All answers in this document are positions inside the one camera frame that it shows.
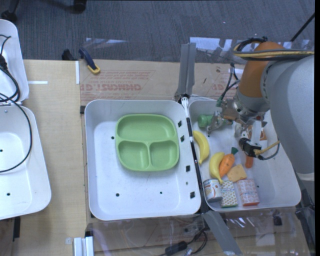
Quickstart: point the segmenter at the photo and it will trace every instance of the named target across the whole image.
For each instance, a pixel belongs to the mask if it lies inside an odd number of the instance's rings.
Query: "small box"
[[[235,187],[232,181],[225,180],[221,185],[222,200],[220,206],[222,208],[238,206],[238,200],[235,192]]]
[[[256,183],[253,179],[241,179],[236,184],[243,206],[256,206],[260,203]]]

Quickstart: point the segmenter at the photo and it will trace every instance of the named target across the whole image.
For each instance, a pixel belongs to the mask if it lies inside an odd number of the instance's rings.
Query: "banana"
[[[224,152],[217,152],[215,153],[211,158],[209,162],[209,171],[210,175],[213,178],[218,179],[219,183],[222,184],[224,181],[221,179],[219,174],[219,165],[224,158],[225,153]]]
[[[193,138],[194,138],[195,142],[199,146],[200,158],[199,158],[198,162],[201,165],[202,162],[204,160],[206,160],[209,156],[209,153],[210,153],[209,143],[208,143],[206,136],[204,136],[204,134],[201,131],[194,130],[192,133],[193,133]]]

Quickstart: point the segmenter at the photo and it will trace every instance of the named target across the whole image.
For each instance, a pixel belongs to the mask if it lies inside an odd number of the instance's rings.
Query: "orange carrot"
[[[238,150],[235,147],[231,148],[231,153],[225,154],[220,165],[219,165],[219,174],[222,178],[227,174],[227,172],[230,171],[231,167],[235,163],[235,154],[238,152]]]

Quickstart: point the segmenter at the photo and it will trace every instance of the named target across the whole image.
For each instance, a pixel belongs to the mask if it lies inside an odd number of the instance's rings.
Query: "green plate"
[[[133,171],[163,171],[179,160],[175,124],[160,114],[128,114],[116,124],[115,144],[121,164]]]

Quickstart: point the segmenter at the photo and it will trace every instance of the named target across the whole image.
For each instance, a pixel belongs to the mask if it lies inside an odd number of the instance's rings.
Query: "can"
[[[207,179],[203,182],[205,198],[208,203],[222,200],[219,181],[215,178]]]

